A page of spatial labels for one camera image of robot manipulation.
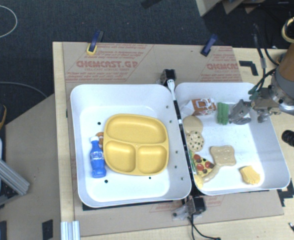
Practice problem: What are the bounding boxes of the beige bread slice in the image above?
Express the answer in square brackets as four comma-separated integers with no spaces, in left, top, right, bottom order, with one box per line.
[209,145,237,167]

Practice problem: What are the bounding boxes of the blue bottle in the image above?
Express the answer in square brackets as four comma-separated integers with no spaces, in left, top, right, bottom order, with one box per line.
[89,136,107,179]

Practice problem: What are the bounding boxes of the yellow cheese wedge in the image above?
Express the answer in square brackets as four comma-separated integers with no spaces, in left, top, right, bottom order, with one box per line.
[239,165,261,186]

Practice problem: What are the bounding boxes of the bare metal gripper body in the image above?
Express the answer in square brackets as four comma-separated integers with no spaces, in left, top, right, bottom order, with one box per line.
[250,86,294,124]

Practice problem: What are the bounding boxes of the orange and white carton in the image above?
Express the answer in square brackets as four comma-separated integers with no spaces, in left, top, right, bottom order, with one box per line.
[181,97,218,118]

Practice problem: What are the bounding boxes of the pale yellow toy food piece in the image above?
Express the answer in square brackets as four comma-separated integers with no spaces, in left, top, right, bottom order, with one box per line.
[192,174,204,190]

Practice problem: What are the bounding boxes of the orange pretzel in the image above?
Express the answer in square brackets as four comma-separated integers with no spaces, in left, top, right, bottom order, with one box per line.
[94,131,105,150]

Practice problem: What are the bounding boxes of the beige round bread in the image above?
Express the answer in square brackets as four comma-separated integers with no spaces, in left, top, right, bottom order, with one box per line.
[182,115,204,135]

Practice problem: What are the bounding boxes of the green beans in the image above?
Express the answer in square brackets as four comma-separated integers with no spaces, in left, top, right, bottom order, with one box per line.
[216,102,230,126]

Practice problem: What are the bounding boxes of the pizza slice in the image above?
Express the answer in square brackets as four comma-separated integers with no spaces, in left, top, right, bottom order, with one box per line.
[189,150,222,185]

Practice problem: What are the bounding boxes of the chocolate chip biscuit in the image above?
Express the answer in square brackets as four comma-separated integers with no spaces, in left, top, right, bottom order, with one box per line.
[185,130,205,152]

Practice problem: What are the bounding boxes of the black cylinder on white bracket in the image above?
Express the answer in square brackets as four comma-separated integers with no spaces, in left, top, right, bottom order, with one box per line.
[281,129,294,152]

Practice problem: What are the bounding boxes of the thin black and white rod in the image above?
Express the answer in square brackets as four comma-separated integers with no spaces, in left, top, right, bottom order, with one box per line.
[167,79,198,184]

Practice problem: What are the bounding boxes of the brown cardboard board red print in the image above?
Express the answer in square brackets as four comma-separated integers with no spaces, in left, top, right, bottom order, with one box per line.
[61,41,285,237]

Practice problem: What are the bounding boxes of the white plastic tray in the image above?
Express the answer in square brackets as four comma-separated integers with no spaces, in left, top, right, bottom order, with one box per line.
[69,83,193,208]
[174,82,291,196]

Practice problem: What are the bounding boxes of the yellow divided plate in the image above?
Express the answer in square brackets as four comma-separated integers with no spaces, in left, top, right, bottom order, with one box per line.
[102,113,170,177]

